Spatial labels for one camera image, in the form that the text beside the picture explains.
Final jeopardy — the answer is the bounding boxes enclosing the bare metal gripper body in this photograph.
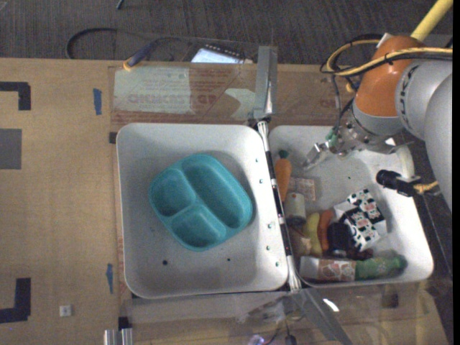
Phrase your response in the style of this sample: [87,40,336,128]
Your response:
[325,120,397,157]

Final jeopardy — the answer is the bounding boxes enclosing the white plastic tray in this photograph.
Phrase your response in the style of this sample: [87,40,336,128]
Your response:
[115,122,290,300]
[267,124,435,289]

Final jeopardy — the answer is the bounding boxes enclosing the pale biscuit packet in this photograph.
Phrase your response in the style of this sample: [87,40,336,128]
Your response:
[289,177,316,201]

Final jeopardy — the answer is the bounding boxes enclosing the orange carrot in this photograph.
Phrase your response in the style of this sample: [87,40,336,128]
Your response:
[274,149,293,203]

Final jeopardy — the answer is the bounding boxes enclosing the small beige can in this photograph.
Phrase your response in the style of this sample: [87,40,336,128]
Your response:
[285,191,308,226]

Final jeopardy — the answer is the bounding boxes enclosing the orange sausage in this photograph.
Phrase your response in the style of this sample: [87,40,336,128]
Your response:
[318,209,335,253]

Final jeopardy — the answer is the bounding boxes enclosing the cow print carton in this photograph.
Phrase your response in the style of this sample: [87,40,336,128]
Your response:
[333,188,388,253]

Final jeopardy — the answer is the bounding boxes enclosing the yellow banana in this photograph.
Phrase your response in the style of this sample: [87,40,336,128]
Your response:
[304,212,323,258]

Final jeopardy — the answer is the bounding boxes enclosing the black can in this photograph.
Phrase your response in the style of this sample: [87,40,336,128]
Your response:
[327,222,356,258]

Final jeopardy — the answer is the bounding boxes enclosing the beige bread piece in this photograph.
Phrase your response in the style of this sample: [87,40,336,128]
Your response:
[289,226,312,257]

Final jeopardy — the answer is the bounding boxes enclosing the dark brown lump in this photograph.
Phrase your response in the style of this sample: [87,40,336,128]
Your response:
[346,248,374,262]

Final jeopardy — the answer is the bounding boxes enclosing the green divided plate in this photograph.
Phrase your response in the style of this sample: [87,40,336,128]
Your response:
[147,152,254,253]

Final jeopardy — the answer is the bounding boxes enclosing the green bottle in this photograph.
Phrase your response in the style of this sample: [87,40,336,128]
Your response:
[354,255,408,281]

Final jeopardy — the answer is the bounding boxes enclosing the black cylinder on white bracket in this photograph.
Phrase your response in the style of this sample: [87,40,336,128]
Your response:
[375,137,423,198]

